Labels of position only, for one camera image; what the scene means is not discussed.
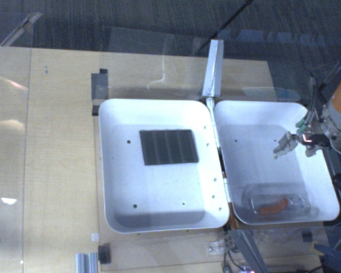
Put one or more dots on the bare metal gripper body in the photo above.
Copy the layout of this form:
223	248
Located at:
336	136

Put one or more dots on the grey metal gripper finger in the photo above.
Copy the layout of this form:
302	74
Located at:
284	151
286	138

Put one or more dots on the white plastic tray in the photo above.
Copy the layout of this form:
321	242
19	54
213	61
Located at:
164	186
258	166

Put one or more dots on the clear plastic bottle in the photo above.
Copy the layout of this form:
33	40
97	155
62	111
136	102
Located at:
297	205

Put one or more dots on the orange sausage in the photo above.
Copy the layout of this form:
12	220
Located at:
272	208

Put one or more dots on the black ribbed rectangular pad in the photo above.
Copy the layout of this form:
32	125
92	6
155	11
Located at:
168	147

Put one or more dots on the pale wood board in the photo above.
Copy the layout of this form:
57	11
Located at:
159	78

